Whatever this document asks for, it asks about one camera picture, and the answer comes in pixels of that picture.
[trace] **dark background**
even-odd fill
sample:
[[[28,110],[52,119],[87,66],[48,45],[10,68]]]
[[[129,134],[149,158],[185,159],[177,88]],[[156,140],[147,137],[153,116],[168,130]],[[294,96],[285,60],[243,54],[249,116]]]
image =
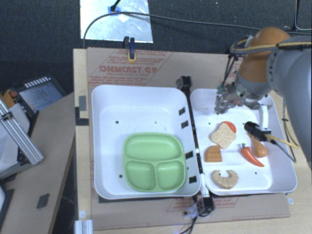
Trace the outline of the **dark background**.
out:
[[[187,20],[292,28],[295,0],[148,0],[151,14]],[[311,27],[312,0],[301,0],[298,25]],[[73,91],[73,49],[82,48],[79,0],[0,0],[0,91],[25,79],[54,75]],[[138,49],[225,53],[254,30],[151,19],[153,44]],[[116,47],[120,42],[86,41]]]

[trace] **black connector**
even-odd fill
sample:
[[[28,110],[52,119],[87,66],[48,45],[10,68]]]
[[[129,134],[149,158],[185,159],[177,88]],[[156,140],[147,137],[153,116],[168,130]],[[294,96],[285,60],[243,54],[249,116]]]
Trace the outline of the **black connector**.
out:
[[[270,130],[263,131],[259,128],[259,125],[251,121],[245,123],[244,129],[259,141],[268,141],[265,135],[271,134]]]

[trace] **green plate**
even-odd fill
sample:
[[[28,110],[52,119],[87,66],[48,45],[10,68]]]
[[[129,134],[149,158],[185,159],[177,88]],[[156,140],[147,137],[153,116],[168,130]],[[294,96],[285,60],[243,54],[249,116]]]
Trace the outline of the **green plate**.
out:
[[[173,135],[132,134],[123,143],[122,157],[126,180],[137,191],[175,191],[184,184],[184,151]]]

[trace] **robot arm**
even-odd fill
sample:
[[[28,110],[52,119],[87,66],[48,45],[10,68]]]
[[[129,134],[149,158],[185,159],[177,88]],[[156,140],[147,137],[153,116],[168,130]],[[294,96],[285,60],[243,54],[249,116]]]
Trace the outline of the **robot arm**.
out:
[[[275,47],[261,48],[268,44]],[[215,112],[225,113],[236,105],[259,109],[258,101],[274,90],[286,102],[291,124],[311,167],[311,37],[290,37],[280,29],[268,27],[253,37],[249,49],[252,50],[245,55],[235,83],[223,83],[219,88]],[[243,53],[232,49],[234,55]]]

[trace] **white tray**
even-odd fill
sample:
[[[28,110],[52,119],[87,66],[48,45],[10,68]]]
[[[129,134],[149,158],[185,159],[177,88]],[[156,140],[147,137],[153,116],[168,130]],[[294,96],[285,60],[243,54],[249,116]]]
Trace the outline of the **white tray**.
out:
[[[102,85],[92,92],[95,188],[106,199],[195,195],[200,188],[193,132],[185,95],[175,88]],[[183,122],[188,126],[181,128]],[[172,192],[144,193],[126,182],[122,145],[134,133],[167,133],[177,137],[186,159],[184,185]]]
[[[244,130],[244,123],[252,121],[259,124],[259,111],[247,107],[234,107],[225,114],[214,112],[216,90],[197,89],[191,94],[196,133],[201,157],[205,150],[215,145],[210,141],[212,134],[223,121],[230,121],[236,126],[236,139],[225,150],[221,149],[222,162],[206,163],[202,158],[205,183],[208,189],[216,195],[245,195],[291,192],[296,188],[297,178],[291,160],[277,146],[268,142],[263,144],[268,149],[268,155],[259,158],[265,167],[257,167],[249,163],[241,155],[241,144],[252,146],[251,139]],[[269,128],[272,134],[284,139],[273,100],[268,96],[260,104],[272,105],[268,110]],[[230,190],[221,189],[211,179],[211,173],[220,170],[221,176],[228,176],[227,170],[234,170],[239,177],[238,183]]]

